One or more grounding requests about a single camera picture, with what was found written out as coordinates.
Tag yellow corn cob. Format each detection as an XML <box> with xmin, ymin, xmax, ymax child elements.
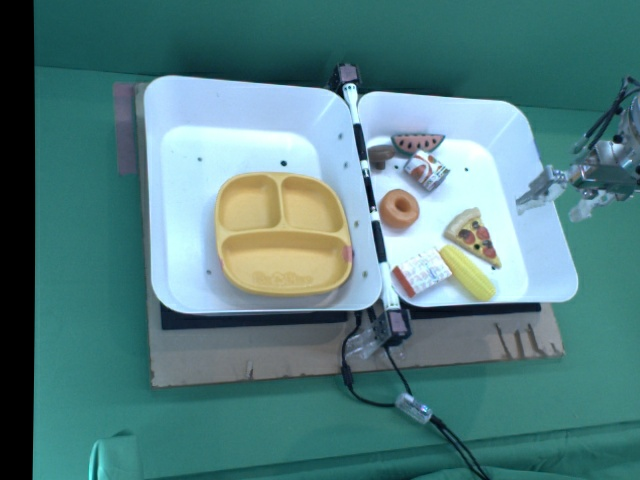
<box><xmin>438</xmin><ymin>244</ymin><xmax>498</xmax><ymax>303</ymax></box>

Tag thin black and white rod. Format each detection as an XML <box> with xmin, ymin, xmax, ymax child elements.
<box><xmin>341</xmin><ymin>82</ymin><xmax>402</xmax><ymax>312</ymax></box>

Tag yellow divided plate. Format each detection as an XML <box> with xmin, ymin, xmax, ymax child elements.
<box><xmin>214</xmin><ymin>170</ymin><xmax>355</xmax><ymax>298</ymax></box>

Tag orange doughnut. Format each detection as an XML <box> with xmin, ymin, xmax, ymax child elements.
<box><xmin>378</xmin><ymin>188</ymin><xmax>421</xmax><ymax>230</ymax></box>

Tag white and orange carton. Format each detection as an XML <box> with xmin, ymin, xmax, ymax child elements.
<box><xmin>390</xmin><ymin>247</ymin><xmax>454</xmax><ymax>299</ymax></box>

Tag red watermelon slice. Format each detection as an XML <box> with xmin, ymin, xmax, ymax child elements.
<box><xmin>390</xmin><ymin>132</ymin><xmax>447</xmax><ymax>159</ymax></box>

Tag small orange and white can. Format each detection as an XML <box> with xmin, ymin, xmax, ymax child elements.
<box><xmin>402</xmin><ymin>148</ymin><xmax>451</xmax><ymax>193</ymax></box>

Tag brown mushroom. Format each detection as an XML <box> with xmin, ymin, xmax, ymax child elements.
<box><xmin>366</xmin><ymin>143</ymin><xmax>397</xmax><ymax>172</ymax></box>

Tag black block with wires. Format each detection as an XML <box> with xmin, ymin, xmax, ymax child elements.
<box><xmin>368</xmin><ymin>308</ymin><xmax>413</xmax><ymax>348</ymax></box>
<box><xmin>330</xmin><ymin>62</ymin><xmax>363</xmax><ymax>95</ymax></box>

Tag brown cardboard board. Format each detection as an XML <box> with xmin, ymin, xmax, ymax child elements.
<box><xmin>133</xmin><ymin>81</ymin><xmax>566</xmax><ymax>389</ymax></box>

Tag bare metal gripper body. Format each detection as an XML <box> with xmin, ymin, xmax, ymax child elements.
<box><xmin>568</xmin><ymin>93</ymin><xmax>640</xmax><ymax>203</ymax></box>

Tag white plastic tray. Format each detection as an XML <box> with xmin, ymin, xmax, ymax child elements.
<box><xmin>357</xmin><ymin>91</ymin><xmax>580</xmax><ymax>309</ymax></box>
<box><xmin>143</xmin><ymin>74</ymin><xmax>384</xmax><ymax>316</ymax></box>

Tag pizza slice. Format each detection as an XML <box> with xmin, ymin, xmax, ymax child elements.
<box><xmin>443</xmin><ymin>206</ymin><xmax>503</xmax><ymax>270</ymax></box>

